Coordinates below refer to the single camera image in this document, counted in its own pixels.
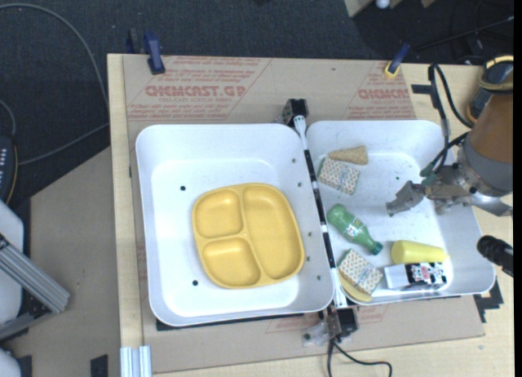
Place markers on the green plastic bottle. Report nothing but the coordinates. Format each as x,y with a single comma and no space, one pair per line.
346,224

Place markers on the brown cardboard board red print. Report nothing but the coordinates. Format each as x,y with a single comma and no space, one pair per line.
253,94

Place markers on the white ball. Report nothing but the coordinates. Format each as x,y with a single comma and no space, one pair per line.
382,1

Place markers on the yellow divided plate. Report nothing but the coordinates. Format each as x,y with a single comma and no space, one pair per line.
265,228

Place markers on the black cylinder on white bracket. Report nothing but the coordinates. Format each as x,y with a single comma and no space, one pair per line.
494,249

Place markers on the white orange patterned packet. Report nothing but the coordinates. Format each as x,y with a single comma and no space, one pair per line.
339,176
361,271

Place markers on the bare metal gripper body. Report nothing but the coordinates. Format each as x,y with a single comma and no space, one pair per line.
446,188

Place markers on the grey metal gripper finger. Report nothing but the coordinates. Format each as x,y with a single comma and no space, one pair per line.
448,206
405,198

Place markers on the white plastic tray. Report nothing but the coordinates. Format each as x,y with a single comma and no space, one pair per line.
179,224
395,143

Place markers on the yellow banana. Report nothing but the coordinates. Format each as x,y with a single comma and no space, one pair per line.
354,293

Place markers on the yellow squeeze bottle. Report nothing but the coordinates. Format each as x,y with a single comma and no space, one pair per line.
412,252

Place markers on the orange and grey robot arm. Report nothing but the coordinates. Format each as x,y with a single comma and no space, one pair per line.
491,122

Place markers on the thin black and white rod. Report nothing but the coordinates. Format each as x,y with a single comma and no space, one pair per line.
316,192

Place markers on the white cow print carton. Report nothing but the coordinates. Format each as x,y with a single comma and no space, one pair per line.
416,276

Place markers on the tan pizza slice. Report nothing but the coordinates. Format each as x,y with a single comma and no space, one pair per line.
350,156

